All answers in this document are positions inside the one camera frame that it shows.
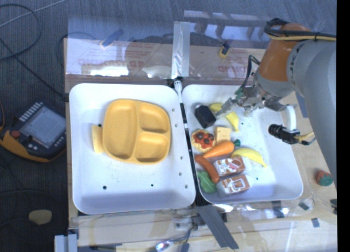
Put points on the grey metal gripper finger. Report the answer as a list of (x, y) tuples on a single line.
[(225, 106), (248, 112)]

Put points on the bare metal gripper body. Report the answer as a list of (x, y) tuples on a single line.
[(262, 100)]

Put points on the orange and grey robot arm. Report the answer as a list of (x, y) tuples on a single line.
[(306, 76)]

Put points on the black bottle grey cap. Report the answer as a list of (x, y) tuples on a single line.
[(205, 116)]

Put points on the yellow cheese wedge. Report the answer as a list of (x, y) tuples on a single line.
[(222, 134)]

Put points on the pizza slice with dark toppings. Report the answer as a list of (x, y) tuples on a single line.
[(202, 139)]

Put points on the large yellow banana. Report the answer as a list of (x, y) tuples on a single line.
[(250, 154)]

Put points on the orange carrot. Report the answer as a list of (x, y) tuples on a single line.
[(218, 149)]

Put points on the brown and white carton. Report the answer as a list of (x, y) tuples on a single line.
[(229, 166), (235, 186)]

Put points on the white plastic tray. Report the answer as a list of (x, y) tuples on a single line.
[(123, 185), (270, 169)]

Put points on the red sausage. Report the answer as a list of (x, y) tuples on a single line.
[(207, 167)]

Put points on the green leaf vegetable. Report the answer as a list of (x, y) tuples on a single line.
[(206, 184)]

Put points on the red and green strawberry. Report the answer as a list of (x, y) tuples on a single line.
[(324, 177)]

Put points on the yellow divided plate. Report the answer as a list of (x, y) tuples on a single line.
[(123, 128)]

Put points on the pale yellow lump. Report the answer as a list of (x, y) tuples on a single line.
[(40, 216)]

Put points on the black cylinder on white bracket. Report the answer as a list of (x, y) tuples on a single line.
[(281, 132)]

